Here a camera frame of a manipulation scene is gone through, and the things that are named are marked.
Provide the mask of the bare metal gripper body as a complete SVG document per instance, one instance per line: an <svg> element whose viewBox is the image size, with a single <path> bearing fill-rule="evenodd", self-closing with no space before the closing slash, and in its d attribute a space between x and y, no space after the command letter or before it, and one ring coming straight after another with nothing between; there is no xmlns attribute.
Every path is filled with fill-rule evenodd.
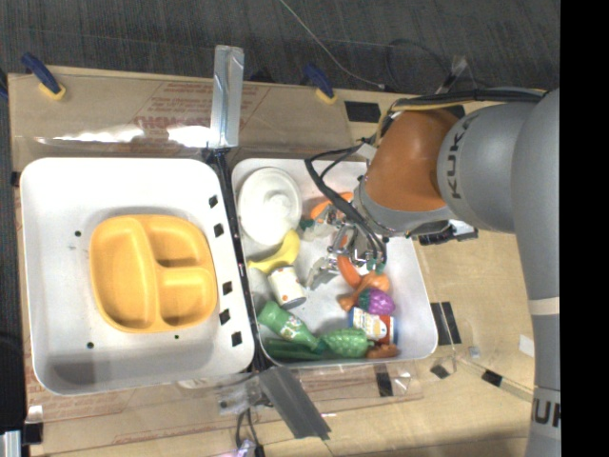
<svg viewBox="0 0 609 457"><path fill-rule="evenodd" d="M356 267L383 268L386 264L385 243L357 225L339 227L328 251L336 256L345 256Z"/></svg>

